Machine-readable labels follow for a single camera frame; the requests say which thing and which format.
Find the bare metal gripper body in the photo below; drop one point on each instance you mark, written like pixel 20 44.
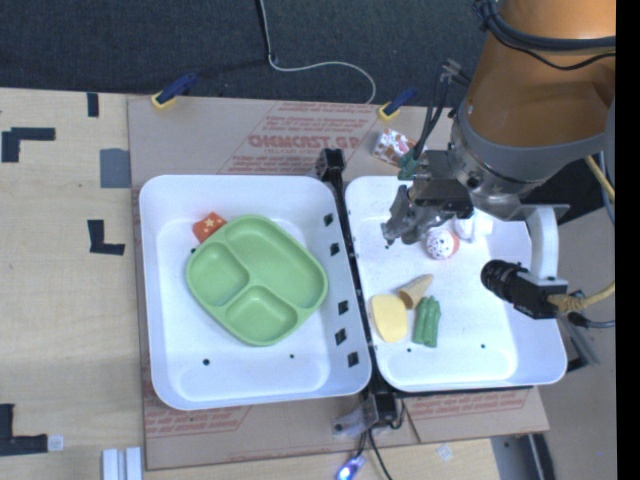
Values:
pixel 445 188

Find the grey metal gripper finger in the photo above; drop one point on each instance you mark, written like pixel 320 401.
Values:
pixel 397 218
pixel 422 225

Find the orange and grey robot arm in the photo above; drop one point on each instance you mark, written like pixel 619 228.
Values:
pixel 545 83

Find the white sprinkled ball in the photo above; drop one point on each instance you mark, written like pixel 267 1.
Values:
pixel 441 244

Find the small white toy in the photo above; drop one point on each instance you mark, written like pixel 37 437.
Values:
pixel 467 227

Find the tan ice cream cone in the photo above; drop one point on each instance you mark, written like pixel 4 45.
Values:
pixel 414 290

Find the white carton with orange print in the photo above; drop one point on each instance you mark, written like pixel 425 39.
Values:
pixel 391 145

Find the green asparagus bunch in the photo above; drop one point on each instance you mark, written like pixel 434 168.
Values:
pixel 426 323

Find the yellow oval slice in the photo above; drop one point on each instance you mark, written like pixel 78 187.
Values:
pixel 389 318

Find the white plastic tray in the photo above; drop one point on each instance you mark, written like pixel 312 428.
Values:
pixel 475 328
pixel 250 373

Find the green divided plate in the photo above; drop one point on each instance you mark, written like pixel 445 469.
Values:
pixel 255 278

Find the orange packet with yellow star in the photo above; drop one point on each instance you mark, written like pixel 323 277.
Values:
pixel 207 225

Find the brown cardboard board red print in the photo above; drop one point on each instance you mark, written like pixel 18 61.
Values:
pixel 200 138

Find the black cylinder on white bracket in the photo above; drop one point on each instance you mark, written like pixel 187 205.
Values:
pixel 520 288

